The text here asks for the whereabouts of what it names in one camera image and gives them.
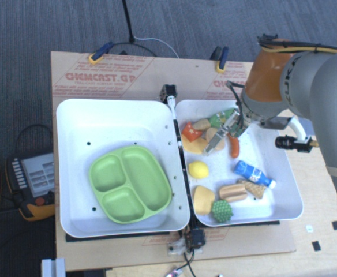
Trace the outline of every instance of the gray carpet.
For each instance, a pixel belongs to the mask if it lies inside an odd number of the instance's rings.
[[[179,57],[209,59],[229,46],[231,61],[253,61],[257,37],[337,46],[337,0],[127,0],[133,34],[158,38]],[[121,0],[0,0],[0,165],[18,134],[35,123],[51,126],[51,51],[90,53],[129,39]],[[164,44],[136,41],[159,57],[175,57]],[[122,44],[111,53],[152,54]],[[41,148],[51,140],[32,128],[18,147]],[[40,276],[41,259],[55,257],[54,219],[26,222],[5,180],[0,205],[0,276]]]

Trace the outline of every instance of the toy food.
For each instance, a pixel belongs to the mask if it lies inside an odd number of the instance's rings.
[[[199,138],[202,135],[202,132],[199,130],[195,130],[192,126],[192,123],[189,121],[184,129],[181,132],[190,142]]]
[[[275,180],[266,177],[266,175],[264,175],[261,170],[247,164],[244,161],[238,161],[238,163],[235,165],[234,172],[236,174],[242,175],[246,179],[258,185],[264,185],[269,187],[270,189],[273,189],[276,186]]]
[[[211,123],[208,119],[200,119],[196,123],[193,124],[193,128],[196,130],[200,130],[202,132],[206,131],[208,128],[211,127]]]
[[[228,117],[234,112],[234,109],[231,108],[226,111],[221,111],[213,115],[210,119],[209,122],[212,127],[219,128],[221,125],[225,123],[225,121],[228,119]]]
[[[248,194],[245,190],[244,184],[232,184],[221,187],[219,190],[219,196],[227,202],[234,202],[246,199]]]
[[[233,214],[233,209],[226,200],[219,200],[213,203],[211,212],[214,218],[219,222],[223,223],[231,219]]]
[[[208,177],[209,169],[207,164],[203,161],[193,161],[189,164],[188,167],[189,174],[196,179],[203,179]]]
[[[184,150],[194,154],[202,154],[204,148],[207,146],[207,141],[202,137],[190,142],[184,135],[182,135],[181,142]]]
[[[266,186],[255,184],[251,181],[247,181],[245,179],[237,180],[238,184],[244,184],[245,189],[255,196],[255,198],[262,199],[263,194],[265,193]]]
[[[215,194],[213,191],[203,186],[196,187],[193,196],[194,211],[196,214],[208,215],[211,212],[214,201]]]
[[[230,156],[232,158],[239,157],[240,146],[239,146],[239,139],[237,137],[232,137],[231,135],[227,134],[230,141]]]
[[[218,129],[216,127],[211,127],[208,128],[205,132],[205,139],[207,140],[207,142],[209,142],[214,135],[216,134],[216,132],[218,131]],[[223,139],[216,147],[215,150],[222,150],[225,148],[225,140]]]

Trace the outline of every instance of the green plate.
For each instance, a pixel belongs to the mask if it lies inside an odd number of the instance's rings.
[[[89,179],[106,215],[120,224],[138,222],[162,211],[172,197],[161,165],[148,149],[138,145],[95,160]]]

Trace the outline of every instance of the toy lemon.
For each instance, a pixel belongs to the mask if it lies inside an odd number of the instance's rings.
[[[202,161],[193,161],[189,164],[189,174],[196,179],[208,177],[209,169],[207,164]]]

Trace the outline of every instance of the small black square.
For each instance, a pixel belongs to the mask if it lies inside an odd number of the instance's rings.
[[[318,241],[312,242],[312,245],[313,245],[313,249],[314,249],[315,252],[318,252],[318,251],[321,250],[321,246],[320,246]]]
[[[332,222],[332,227],[334,228],[334,230],[337,230],[337,220]]]

